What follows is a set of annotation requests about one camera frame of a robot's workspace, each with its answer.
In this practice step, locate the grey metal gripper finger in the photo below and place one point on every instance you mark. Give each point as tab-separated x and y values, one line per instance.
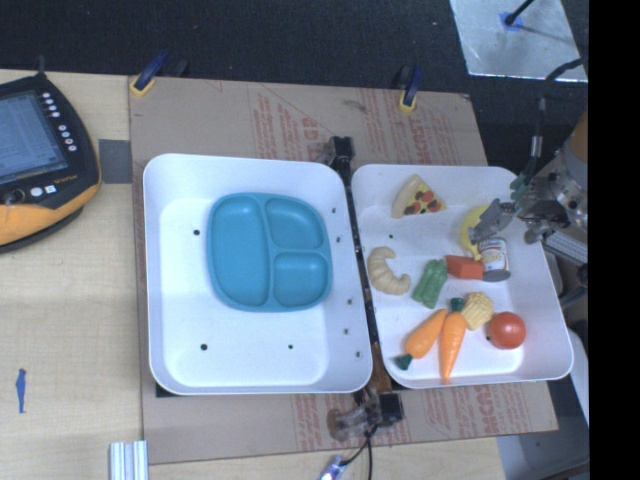
534	232
492	218

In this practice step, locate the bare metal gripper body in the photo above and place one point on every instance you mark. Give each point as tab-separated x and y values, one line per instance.
567	203

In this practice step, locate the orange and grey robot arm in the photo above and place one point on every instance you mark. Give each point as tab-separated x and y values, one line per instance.
579	143

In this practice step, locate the yellow toy lemon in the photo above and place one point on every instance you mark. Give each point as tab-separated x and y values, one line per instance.
470	225

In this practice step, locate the small can red white label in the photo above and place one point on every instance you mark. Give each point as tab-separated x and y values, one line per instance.
495	258

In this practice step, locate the red orange toy block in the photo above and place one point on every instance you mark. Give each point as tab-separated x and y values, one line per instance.
464	267

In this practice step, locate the white plastic tray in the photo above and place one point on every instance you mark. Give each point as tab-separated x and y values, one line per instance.
430	233
250	348

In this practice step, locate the toy pizza slice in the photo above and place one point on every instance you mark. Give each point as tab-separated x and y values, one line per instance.
417	199

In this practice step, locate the green toy asparagus bundle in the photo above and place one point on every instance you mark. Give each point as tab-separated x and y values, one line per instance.
430	283

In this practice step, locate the yellow toy corn piece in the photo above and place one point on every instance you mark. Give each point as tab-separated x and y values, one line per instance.
477	310

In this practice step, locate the red orange toy tomato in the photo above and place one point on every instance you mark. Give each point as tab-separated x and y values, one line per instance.
507	330

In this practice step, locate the cream toy croissant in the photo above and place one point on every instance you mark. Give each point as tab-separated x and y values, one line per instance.
385	275

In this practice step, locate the light orange toy carrot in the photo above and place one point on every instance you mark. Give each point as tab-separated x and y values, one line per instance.
425	338

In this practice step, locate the thin black rod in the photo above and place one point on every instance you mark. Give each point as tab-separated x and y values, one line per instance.
361	268

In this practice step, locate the blue divided plate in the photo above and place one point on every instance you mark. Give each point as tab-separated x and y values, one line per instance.
240	253

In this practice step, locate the brown cardboard board red print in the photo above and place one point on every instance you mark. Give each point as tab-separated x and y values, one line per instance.
200	113

